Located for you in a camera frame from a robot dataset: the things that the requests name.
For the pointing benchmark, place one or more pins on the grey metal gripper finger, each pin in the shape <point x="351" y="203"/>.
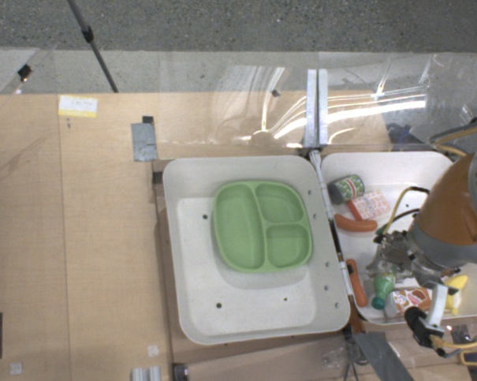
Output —
<point x="399" y="272"/>
<point x="376" y="265"/>

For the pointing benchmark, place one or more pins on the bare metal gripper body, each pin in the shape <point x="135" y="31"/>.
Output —
<point x="403" y="249"/>

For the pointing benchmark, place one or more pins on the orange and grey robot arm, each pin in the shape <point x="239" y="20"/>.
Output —
<point x="452" y="204"/>

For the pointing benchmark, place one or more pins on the green bottle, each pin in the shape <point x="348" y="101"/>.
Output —
<point x="383" y="289"/>

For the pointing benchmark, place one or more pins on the white and brown printed carton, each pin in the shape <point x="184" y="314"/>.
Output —
<point x="409" y="300"/>

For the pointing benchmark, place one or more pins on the pink patterned carton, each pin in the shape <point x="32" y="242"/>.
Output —
<point x="371" y="204"/>

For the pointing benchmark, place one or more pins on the orange carrot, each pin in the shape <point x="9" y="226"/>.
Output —
<point x="354" y="211"/>

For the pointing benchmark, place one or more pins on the yellow banana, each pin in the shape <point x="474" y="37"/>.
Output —
<point x="455" y="286"/>

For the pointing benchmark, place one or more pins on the white plastic tray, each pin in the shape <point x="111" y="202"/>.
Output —
<point x="395" y="171"/>
<point x="204" y="305"/>

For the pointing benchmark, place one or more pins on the green and white can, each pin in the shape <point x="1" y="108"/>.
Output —
<point x="347" y="188"/>

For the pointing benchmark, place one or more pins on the green divided plate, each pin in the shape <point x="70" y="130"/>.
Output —
<point x="240" y="225"/>

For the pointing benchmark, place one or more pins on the black cylinder on white bracket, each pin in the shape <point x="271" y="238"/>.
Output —
<point x="436" y="303"/>

